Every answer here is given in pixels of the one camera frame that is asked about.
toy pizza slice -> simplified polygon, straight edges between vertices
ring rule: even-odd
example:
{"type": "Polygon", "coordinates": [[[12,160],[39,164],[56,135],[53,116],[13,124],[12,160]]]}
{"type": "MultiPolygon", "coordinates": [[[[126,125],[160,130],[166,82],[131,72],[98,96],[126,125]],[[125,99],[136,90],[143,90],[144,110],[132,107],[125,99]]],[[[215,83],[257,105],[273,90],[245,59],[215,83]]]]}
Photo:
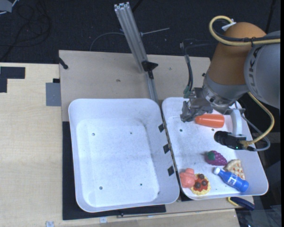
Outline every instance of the toy pizza slice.
{"type": "Polygon", "coordinates": [[[224,167],[224,170],[232,172],[243,180],[245,180],[245,174],[243,172],[241,161],[239,159],[231,160],[230,162],[228,162],[227,165],[224,167]]]}

orange cylinder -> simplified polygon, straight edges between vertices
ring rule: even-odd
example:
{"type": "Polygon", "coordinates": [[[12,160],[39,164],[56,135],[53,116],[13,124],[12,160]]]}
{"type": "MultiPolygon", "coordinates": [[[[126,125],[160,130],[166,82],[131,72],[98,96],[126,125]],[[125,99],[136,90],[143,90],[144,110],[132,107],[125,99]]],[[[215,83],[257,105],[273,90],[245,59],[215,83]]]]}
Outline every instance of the orange cylinder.
{"type": "Polygon", "coordinates": [[[222,128],[225,122],[222,114],[203,114],[195,118],[195,122],[200,125],[222,128]]]}

black connector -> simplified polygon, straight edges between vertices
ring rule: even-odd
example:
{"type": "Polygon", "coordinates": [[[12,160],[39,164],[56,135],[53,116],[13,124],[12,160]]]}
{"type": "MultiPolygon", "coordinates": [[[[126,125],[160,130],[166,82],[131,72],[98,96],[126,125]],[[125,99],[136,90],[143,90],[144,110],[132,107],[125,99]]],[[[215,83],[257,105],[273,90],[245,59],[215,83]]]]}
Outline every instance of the black connector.
{"type": "Polygon", "coordinates": [[[217,131],[214,136],[214,140],[221,145],[227,146],[231,149],[245,149],[244,145],[240,143],[241,140],[246,140],[245,136],[234,136],[232,133],[226,131],[217,131]]]}

toy food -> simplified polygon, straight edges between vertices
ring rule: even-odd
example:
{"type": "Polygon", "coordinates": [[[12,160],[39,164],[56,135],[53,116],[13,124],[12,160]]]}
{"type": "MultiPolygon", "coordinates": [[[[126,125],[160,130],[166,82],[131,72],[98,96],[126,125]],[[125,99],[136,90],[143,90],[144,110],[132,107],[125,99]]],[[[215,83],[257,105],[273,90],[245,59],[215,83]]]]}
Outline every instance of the toy food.
{"type": "Polygon", "coordinates": [[[224,166],[227,164],[227,160],[224,156],[221,155],[221,153],[211,150],[208,151],[205,155],[205,161],[208,164],[214,165],[214,166],[224,166]]]}
{"type": "Polygon", "coordinates": [[[182,187],[191,188],[194,186],[195,180],[197,179],[197,177],[195,176],[194,169],[187,168],[184,172],[181,172],[179,175],[182,187]]]}
{"type": "Polygon", "coordinates": [[[243,180],[245,180],[245,174],[243,172],[243,168],[241,165],[241,161],[239,159],[231,160],[227,165],[224,167],[225,171],[232,172],[235,175],[239,176],[243,180]]]}
{"type": "Polygon", "coordinates": [[[196,195],[204,195],[210,191],[210,182],[204,174],[198,173],[196,174],[197,179],[195,180],[195,184],[190,190],[196,195]]]}

wooden table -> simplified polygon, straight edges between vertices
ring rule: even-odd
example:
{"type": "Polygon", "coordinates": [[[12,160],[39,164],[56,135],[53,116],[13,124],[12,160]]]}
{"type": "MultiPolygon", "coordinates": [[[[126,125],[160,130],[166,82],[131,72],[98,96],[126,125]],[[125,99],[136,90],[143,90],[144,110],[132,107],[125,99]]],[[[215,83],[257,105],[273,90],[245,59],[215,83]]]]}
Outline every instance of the wooden table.
{"type": "MultiPolygon", "coordinates": [[[[74,65],[72,60],[90,59],[90,56],[94,58],[91,64],[101,65],[133,60],[131,54],[103,52],[62,51],[62,55],[70,67],[74,65]]],[[[169,83],[173,77],[183,77],[185,86],[187,74],[179,73],[179,70],[186,70],[184,58],[150,55],[149,59],[159,61],[154,71],[159,99],[167,97],[168,91],[171,96],[181,94],[183,87],[173,87],[172,91],[169,83]],[[165,76],[165,85],[162,85],[160,74],[166,75],[166,72],[169,76],[165,76]]],[[[208,58],[191,58],[191,61],[205,71],[209,66],[208,58]]],[[[8,79],[7,93],[0,93],[0,226],[44,227],[47,221],[62,227],[103,226],[100,218],[62,219],[62,121],[68,115],[63,110],[66,105],[47,106],[45,96],[45,84],[58,78],[61,78],[61,86],[65,86],[61,95],[65,94],[68,82],[61,77],[61,65],[0,63],[0,67],[25,67],[26,70],[25,79],[8,79]]],[[[114,83],[118,83],[116,76],[112,76],[114,83]]],[[[253,201],[251,196],[245,199],[253,201]]],[[[235,207],[226,199],[178,200],[167,204],[166,210],[163,214],[146,216],[110,216],[106,217],[106,225],[240,226],[235,207]]]]}

